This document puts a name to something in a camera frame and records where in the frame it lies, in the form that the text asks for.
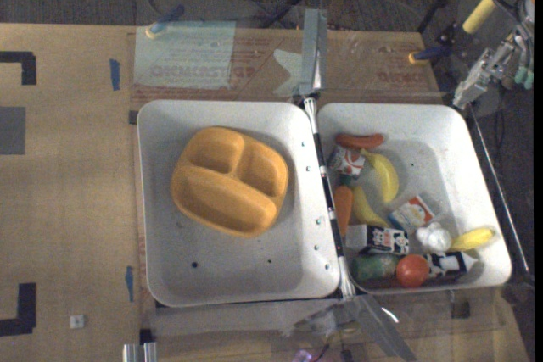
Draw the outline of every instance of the wooden table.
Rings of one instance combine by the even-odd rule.
[[[6,362],[115,361],[121,360],[123,344],[139,341],[143,292],[134,126],[128,113],[157,96],[136,97],[132,88],[135,35],[136,28],[124,26],[0,25],[0,50],[33,52],[37,64],[34,86],[21,85],[20,64],[0,64],[0,107],[25,108],[24,154],[0,155],[0,320],[17,318],[19,284],[36,283],[37,289],[31,333],[0,337],[0,359]],[[183,95],[172,97],[284,101],[273,90],[288,74],[264,54],[277,48],[300,50],[301,32],[239,31],[236,38],[239,51],[260,41],[256,50],[263,54],[249,63],[238,58],[243,60],[239,66],[252,70],[240,73],[237,87],[215,95],[179,91]],[[429,66],[402,61],[421,48],[418,34],[330,32],[331,86],[322,101],[438,103]],[[120,64],[118,90],[112,84],[111,59]],[[127,267],[133,270],[133,301]],[[421,326],[419,333],[407,321],[413,351],[421,360],[526,360],[511,309],[499,294],[484,290],[470,297],[480,302],[472,304],[470,319],[442,322],[443,330]],[[446,300],[439,296],[432,303]],[[70,329],[72,315],[85,315],[86,325]],[[231,332],[159,337],[158,343],[160,360],[290,361],[298,348],[317,352],[323,339],[302,331],[290,338]],[[395,360],[384,358],[363,333],[346,332],[344,340],[357,357]],[[329,355],[337,355],[338,348],[335,337]]]

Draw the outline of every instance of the white crumpled object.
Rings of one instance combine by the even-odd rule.
[[[417,240],[426,251],[436,254],[445,253],[452,244],[451,234],[439,222],[418,228]]]

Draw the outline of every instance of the orange object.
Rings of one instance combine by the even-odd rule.
[[[283,157],[252,137],[223,127],[200,130],[171,176],[171,197],[186,216],[239,237],[274,224],[288,186]]]
[[[422,255],[407,255],[396,266],[396,279],[405,288],[420,287],[429,274],[430,266]]]
[[[353,191],[347,186],[338,186],[333,192],[333,203],[336,207],[339,234],[345,237],[347,226],[349,226],[350,214],[353,209]]]
[[[346,135],[344,133],[338,134],[336,136],[336,143],[344,148],[352,149],[369,149],[375,148],[379,145],[382,145],[384,142],[384,136],[382,134],[376,133],[370,136],[352,136]]]

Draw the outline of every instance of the tomato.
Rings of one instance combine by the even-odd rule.
[[[396,279],[406,288],[420,287],[430,274],[430,266],[421,255],[407,255],[396,266]]]

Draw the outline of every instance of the banana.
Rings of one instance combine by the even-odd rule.
[[[353,187],[353,211],[356,218],[365,225],[380,226],[382,228],[389,228],[390,225],[386,220],[379,217],[372,210],[372,206],[367,201],[366,194],[361,186]]]
[[[452,241],[449,252],[464,252],[478,248],[490,241],[495,231],[490,228],[478,228],[462,234]]]
[[[396,169],[394,169],[390,160],[382,154],[370,153],[366,149],[361,149],[360,153],[366,157],[370,162],[370,165],[377,171],[379,179],[381,180],[383,201],[389,203],[396,198],[396,195],[400,190],[400,182]]]

